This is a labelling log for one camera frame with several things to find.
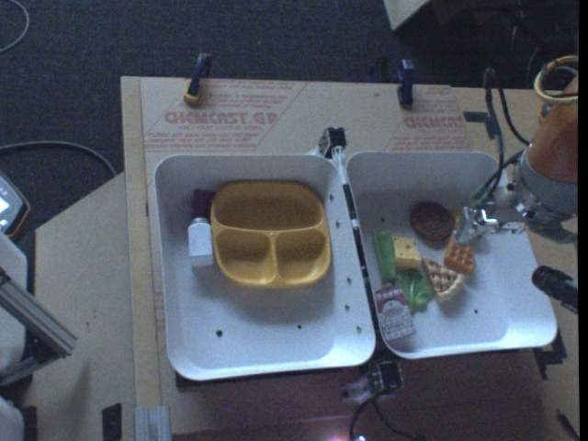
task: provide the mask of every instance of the divided white tray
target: divided white tray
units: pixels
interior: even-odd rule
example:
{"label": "divided white tray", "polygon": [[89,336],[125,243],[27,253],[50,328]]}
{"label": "divided white tray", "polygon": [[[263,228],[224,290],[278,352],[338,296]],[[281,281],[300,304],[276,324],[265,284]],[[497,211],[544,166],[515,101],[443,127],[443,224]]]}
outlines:
{"label": "divided white tray", "polygon": [[[417,200],[459,209],[496,168],[483,153],[357,153],[347,173],[372,290],[381,286],[371,232],[414,237],[408,222]],[[194,189],[228,181],[299,181],[321,197],[329,222],[332,265],[318,283],[296,289],[243,288],[216,267],[193,270],[187,252]],[[164,278],[167,351],[193,380],[228,379],[308,369],[359,366],[376,332],[340,176],[313,155],[175,155],[155,172]],[[417,241],[421,254],[443,251]],[[525,234],[490,235],[474,244],[475,274],[463,292],[414,314],[416,334],[389,344],[405,358],[547,345],[557,332],[548,297],[536,289],[537,267]]]}

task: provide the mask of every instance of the black cable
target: black cable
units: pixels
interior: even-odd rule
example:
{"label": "black cable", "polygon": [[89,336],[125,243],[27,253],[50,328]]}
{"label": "black cable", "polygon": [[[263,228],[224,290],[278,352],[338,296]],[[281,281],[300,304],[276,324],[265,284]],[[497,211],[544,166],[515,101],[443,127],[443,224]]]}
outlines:
{"label": "black cable", "polygon": [[90,155],[94,156],[98,161],[100,161],[112,174],[112,176],[117,175],[117,171],[114,169],[112,164],[108,161],[106,157],[101,155],[100,153],[96,152],[95,150],[90,149],[79,143],[68,142],[68,141],[30,141],[30,142],[19,142],[19,143],[11,143],[8,145],[0,146],[0,153],[6,153],[15,150],[22,150],[22,149],[38,149],[43,147],[61,147],[65,149],[74,149],[78,151],[82,151],[84,153],[89,153]]}
{"label": "black cable", "polygon": [[[503,169],[506,168],[508,165],[516,164],[516,162],[518,162],[518,160],[521,158],[522,154],[523,151],[519,151],[515,153],[513,156],[511,156],[506,162],[504,162]],[[488,178],[488,180],[486,180],[486,183],[484,183],[484,187],[488,188],[492,184],[492,182],[496,180],[496,176],[498,174],[498,171],[494,172],[494,174],[490,178]]]}
{"label": "black cable", "polygon": [[349,425],[349,441],[354,441],[356,439],[357,420],[359,419],[359,416],[361,415],[361,413],[370,404],[374,407],[374,410],[378,414],[378,417],[382,421],[382,423],[384,423],[386,425],[386,427],[388,429],[390,429],[390,431],[393,434],[395,434],[397,436],[405,437],[407,439],[411,439],[412,441],[426,441],[426,438],[423,435],[411,435],[410,433],[404,433],[403,431],[400,431],[400,430],[397,430],[396,428],[394,428],[394,426],[392,426],[392,424],[386,419],[386,417],[384,416],[384,413],[382,413],[381,409],[378,407],[378,404],[376,403],[376,400],[379,399],[381,396],[382,395],[378,395],[378,394],[372,395],[369,399],[361,402],[357,406],[357,408],[353,414],[353,417],[351,419],[351,424]]}
{"label": "black cable", "polygon": [[518,129],[515,127],[515,124],[513,123],[513,120],[511,118],[511,114],[510,114],[510,110],[508,108],[508,103],[506,101],[506,94],[504,93],[504,89],[503,89],[503,86],[500,82],[500,78],[498,77],[498,74],[492,68],[488,68],[488,69],[486,69],[486,71],[490,71],[486,76],[492,77],[492,80],[494,81],[494,85],[496,87],[496,90],[498,90],[498,95],[500,96],[500,102],[501,102],[501,105],[503,106],[504,118],[506,119],[506,124],[508,125],[508,128],[510,129],[510,131],[513,133],[513,135],[520,142],[522,142],[526,146],[530,145],[531,142],[528,141],[527,139],[525,139],[525,137],[523,137],[521,135],[521,133],[518,131]]}
{"label": "black cable", "polygon": [[379,408],[378,404],[376,403],[377,398],[372,399],[371,404],[374,407],[374,409],[376,410],[376,413],[379,416],[379,419],[382,421],[382,423],[384,423],[386,425],[386,427],[388,429],[390,429],[392,431],[393,434],[398,435],[398,436],[402,436],[402,437],[406,437],[408,439],[412,439],[412,441],[426,441],[426,439],[424,438],[423,435],[411,435],[410,433],[404,433],[403,431],[400,431],[396,428],[394,428],[394,426],[392,426],[392,424],[388,421],[388,419],[384,416],[384,413],[382,413],[382,410]]}
{"label": "black cable", "polygon": [[366,401],[362,401],[356,408],[351,418],[351,424],[349,425],[349,441],[355,441],[356,439],[356,424],[359,419],[359,415],[366,409],[369,403],[375,396],[370,397]]}
{"label": "black cable", "polygon": [[488,191],[488,194],[493,193],[496,190],[496,188],[498,187],[498,184],[500,183],[500,179],[502,177],[503,169],[504,169],[503,132],[500,129],[500,124],[498,123],[498,119],[496,118],[496,111],[494,111],[494,104],[492,102],[492,86],[490,84],[490,78],[492,78],[494,81],[496,81],[497,76],[496,76],[496,72],[494,71],[494,69],[491,67],[488,67],[484,71],[482,84],[483,84],[484,89],[486,90],[486,108],[488,109],[488,116],[495,121],[495,126],[498,129],[498,132],[496,133],[496,137],[497,137],[497,141],[498,141],[498,169],[496,170],[494,183],[493,183],[492,187],[490,188],[490,191]]}

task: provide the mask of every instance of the yellow plate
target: yellow plate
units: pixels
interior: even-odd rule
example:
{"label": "yellow plate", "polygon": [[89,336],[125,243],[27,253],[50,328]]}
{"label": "yellow plate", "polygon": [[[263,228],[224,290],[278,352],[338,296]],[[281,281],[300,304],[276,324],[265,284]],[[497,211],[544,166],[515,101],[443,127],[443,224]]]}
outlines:
{"label": "yellow plate", "polygon": [[331,265],[324,207],[299,183],[228,183],[212,201],[210,224],[217,264],[237,284],[307,286]]}

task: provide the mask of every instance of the green vegetable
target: green vegetable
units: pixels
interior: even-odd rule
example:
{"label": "green vegetable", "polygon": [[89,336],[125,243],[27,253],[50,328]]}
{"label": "green vegetable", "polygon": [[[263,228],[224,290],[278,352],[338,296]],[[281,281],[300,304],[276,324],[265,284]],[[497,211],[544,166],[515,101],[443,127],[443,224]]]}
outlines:
{"label": "green vegetable", "polygon": [[396,277],[392,234],[390,231],[373,231],[372,236],[376,247],[379,274],[385,281],[392,281]]}
{"label": "green vegetable", "polygon": [[418,269],[405,269],[396,275],[396,286],[402,289],[411,311],[418,311],[433,298],[433,290]]}

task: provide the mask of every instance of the chocolate cookie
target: chocolate cookie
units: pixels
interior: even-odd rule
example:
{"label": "chocolate cookie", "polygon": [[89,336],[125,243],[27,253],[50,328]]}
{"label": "chocolate cookie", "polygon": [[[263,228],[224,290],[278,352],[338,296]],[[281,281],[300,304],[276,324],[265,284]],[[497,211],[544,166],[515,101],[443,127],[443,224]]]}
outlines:
{"label": "chocolate cookie", "polygon": [[411,209],[411,225],[422,239],[440,243],[451,236],[455,222],[451,212],[438,202],[423,201]]}

